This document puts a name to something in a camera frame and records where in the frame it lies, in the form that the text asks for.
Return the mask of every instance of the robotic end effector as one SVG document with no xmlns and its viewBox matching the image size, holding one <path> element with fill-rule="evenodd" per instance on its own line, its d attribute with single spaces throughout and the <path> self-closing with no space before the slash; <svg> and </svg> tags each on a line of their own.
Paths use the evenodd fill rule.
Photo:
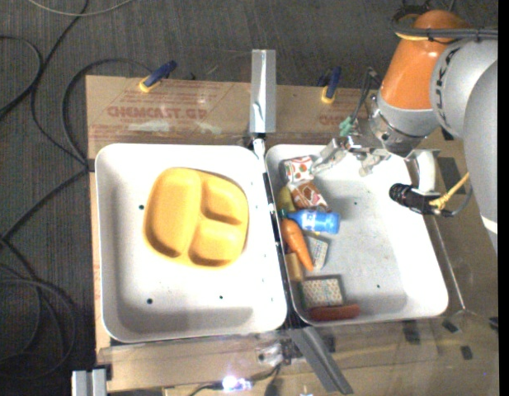
<svg viewBox="0 0 509 396">
<path fill-rule="evenodd" d="M 371 101 L 371 131 L 384 149 L 404 158 L 437 127 L 462 139 L 497 252 L 497 31 L 471 29 L 438 10 L 396 32 L 402 40 Z"/>
</svg>

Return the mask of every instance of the yellow divided plate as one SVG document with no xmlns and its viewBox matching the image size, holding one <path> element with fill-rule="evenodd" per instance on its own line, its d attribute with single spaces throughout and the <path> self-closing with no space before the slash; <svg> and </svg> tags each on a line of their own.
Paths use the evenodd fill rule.
<svg viewBox="0 0 509 396">
<path fill-rule="evenodd" d="M 221 267 L 236 261 L 247 226 L 248 203 L 241 188 L 190 168 L 162 172 L 144 209 L 144 241 L 188 266 Z"/>
</svg>

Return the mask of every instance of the blue bottle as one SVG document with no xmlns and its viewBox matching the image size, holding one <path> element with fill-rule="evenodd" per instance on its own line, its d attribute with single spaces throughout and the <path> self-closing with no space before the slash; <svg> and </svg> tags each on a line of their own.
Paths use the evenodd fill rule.
<svg viewBox="0 0 509 396">
<path fill-rule="evenodd" d="M 302 230 L 337 234 L 340 225 L 338 213 L 324 213 L 316 210 L 299 210 L 287 213 L 289 219 L 299 224 Z"/>
</svg>

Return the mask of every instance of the orange toy carrot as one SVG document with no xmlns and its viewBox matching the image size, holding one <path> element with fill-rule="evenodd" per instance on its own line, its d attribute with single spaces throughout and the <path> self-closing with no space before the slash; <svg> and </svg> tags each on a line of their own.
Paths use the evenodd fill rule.
<svg viewBox="0 0 509 396">
<path fill-rule="evenodd" d="M 281 235 L 285 243 L 289 245 L 290 250 L 296 252 L 304 267 L 309 271 L 313 271 L 313 261 L 298 223 L 291 219 L 283 219 L 281 221 Z"/>
</svg>

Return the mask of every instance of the blue and yellow clamp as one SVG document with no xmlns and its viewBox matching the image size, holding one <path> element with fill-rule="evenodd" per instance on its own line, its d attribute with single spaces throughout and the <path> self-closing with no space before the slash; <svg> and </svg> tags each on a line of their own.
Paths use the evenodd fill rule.
<svg viewBox="0 0 509 396">
<path fill-rule="evenodd" d="M 161 82 L 161 79 L 168 78 L 176 67 L 177 63 L 175 60 L 170 60 L 168 63 L 163 64 L 163 66 L 139 82 L 140 90 L 142 92 L 150 92 Z"/>
<path fill-rule="evenodd" d="M 342 68 L 336 66 L 333 69 L 328 69 L 324 75 L 322 75 L 317 82 L 317 87 L 323 87 L 322 90 L 322 101 L 331 104 L 335 101 L 335 93 L 337 90 L 338 83 L 340 81 L 340 75 Z"/>
</svg>

